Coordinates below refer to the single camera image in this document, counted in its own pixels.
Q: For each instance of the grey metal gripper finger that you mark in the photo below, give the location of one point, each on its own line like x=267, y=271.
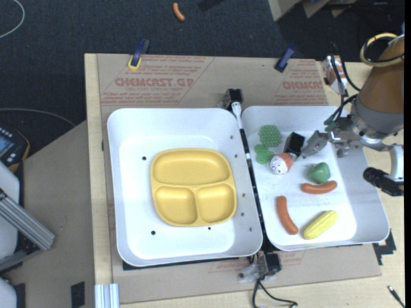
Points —
x=318, y=136
x=309, y=149

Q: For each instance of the orange sausage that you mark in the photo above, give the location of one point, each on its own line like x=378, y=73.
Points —
x=285, y=215
x=319, y=187
x=178, y=11

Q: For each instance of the thin black and white rod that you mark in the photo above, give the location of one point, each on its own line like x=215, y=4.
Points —
x=247, y=146

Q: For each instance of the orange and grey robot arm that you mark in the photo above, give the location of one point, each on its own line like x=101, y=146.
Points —
x=382, y=85

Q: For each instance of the yellow corn cob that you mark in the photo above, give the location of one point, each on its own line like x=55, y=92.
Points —
x=321, y=225

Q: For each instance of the brown cardboard board red print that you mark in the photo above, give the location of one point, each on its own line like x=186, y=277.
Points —
x=205, y=79

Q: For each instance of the green pepper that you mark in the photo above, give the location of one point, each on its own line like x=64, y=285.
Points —
x=318, y=173

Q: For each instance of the black cylinder on white bracket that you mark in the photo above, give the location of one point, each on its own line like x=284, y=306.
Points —
x=382, y=176

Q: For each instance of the brown and white carton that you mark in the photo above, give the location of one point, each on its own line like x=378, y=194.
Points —
x=334, y=74

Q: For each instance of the orange and white toy food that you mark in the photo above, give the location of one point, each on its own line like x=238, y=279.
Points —
x=281, y=164

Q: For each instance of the black box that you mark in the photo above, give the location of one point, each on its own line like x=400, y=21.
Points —
x=293, y=143

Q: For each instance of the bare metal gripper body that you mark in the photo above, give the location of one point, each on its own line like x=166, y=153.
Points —
x=348, y=136

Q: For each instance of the white plastic tray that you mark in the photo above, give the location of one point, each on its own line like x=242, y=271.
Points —
x=363, y=204
x=135, y=184

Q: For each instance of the yellow divided plate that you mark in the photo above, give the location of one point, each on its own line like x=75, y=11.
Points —
x=192, y=188

